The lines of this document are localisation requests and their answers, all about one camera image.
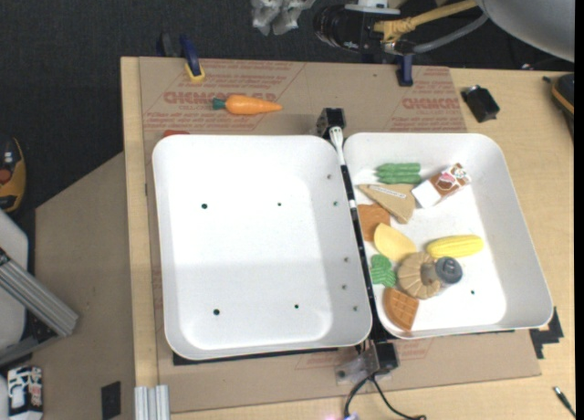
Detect black and white carton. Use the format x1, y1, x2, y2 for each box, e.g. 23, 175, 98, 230
5, 364, 45, 420

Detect green broccoli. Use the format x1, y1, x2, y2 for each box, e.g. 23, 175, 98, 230
370, 253, 398, 288

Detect orange waffle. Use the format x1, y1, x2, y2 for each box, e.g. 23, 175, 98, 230
382, 286, 421, 333

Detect small black box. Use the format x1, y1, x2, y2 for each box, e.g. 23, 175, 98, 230
460, 84, 501, 124

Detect brown cardboard board red print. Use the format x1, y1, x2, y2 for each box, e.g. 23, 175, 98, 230
136, 56, 543, 414

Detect brown and white carton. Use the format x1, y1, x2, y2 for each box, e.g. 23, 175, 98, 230
411, 162, 473, 210

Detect small grey can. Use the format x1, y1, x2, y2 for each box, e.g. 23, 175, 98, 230
433, 256, 464, 286

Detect yellow corn cob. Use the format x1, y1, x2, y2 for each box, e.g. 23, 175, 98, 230
425, 234, 485, 260

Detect tan sandwich triangle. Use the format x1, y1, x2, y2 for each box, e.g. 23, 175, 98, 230
356, 182, 417, 226

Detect yellow potato chip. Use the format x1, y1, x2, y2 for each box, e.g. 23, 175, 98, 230
373, 222, 418, 265

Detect orange carrot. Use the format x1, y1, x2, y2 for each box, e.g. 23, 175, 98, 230
211, 93, 284, 117

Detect green beans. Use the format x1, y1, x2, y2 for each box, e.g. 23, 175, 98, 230
374, 162, 423, 185

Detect white plastic tray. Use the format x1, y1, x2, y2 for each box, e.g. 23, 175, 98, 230
151, 133, 374, 362
341, 131, 555, 341

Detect thin black and white rod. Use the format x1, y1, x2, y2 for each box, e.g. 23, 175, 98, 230
328, 126, 381, 342

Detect black cylinder on white bracket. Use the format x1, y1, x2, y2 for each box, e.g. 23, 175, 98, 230
312, 0, 402, 63

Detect orange round biscuit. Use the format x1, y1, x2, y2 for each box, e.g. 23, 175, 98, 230
356, 203, 392, 243

